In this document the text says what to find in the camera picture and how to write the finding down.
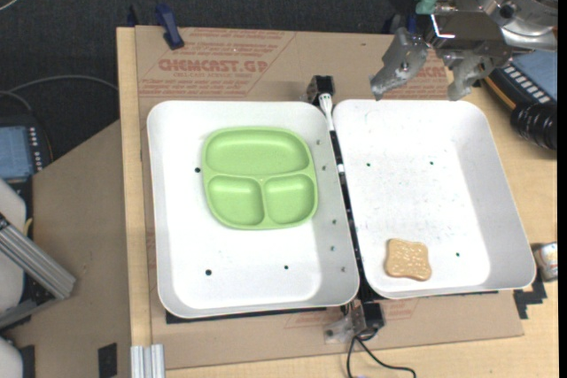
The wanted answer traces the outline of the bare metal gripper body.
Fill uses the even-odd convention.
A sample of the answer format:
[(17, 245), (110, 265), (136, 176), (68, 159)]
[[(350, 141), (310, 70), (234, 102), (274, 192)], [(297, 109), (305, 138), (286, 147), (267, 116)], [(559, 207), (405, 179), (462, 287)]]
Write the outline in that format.
[(504, 59), (512, 52), (555, 51), (557, 0), (448, 0), (430, 38), (446, 50)]

